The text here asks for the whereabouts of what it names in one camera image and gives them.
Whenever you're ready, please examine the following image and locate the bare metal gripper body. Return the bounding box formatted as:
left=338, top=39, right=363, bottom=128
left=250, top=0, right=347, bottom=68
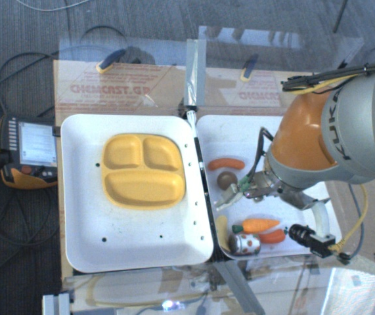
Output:
left=246, top=170, right=331, bottom=211

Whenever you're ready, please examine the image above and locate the brown ball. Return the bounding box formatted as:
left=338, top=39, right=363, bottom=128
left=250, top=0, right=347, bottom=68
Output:
left=216, top=171, right=239, bottom=191

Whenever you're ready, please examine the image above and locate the orange carrot with green top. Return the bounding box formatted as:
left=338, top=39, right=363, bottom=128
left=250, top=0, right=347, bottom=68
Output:
left=231, top=217, right=281, bottom=235

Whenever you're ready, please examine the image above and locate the orange-red toy sausage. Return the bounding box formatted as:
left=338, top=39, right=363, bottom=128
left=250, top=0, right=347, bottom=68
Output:
left=206, top=157, right=246, bottom=172

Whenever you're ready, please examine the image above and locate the pale yellow banana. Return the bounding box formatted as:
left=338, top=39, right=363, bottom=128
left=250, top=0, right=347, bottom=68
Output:
left=215, top=215, right=232, bottom=253

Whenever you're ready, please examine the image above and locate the red-orange toy carrot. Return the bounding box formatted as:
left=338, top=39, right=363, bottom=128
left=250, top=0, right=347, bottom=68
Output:
left=258, top=228, right=288, bottom=245

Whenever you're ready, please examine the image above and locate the small can with printed label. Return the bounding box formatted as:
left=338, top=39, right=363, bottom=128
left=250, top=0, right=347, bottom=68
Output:
left=227, top=232, right=262, bottom=257

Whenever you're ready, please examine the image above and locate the white plastic tray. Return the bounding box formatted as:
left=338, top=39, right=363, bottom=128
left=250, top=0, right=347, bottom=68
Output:
left=195, top=114, right=345, bottom=261
left=60, top=113, right=215, bottom=274

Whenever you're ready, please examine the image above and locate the yellow divided plate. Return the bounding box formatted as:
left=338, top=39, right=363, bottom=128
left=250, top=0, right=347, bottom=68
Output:
left=100, top=133, right=187, bottom=211

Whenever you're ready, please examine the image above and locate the brown cardboard board, red print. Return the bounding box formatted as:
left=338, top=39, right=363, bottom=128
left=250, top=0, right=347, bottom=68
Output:
left=53, top=59, right=375, bottom=312

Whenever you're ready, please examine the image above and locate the black cylinder on white bracket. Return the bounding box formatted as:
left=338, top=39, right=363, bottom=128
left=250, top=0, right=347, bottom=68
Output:
left=288, top=201, right=338, bottom=259

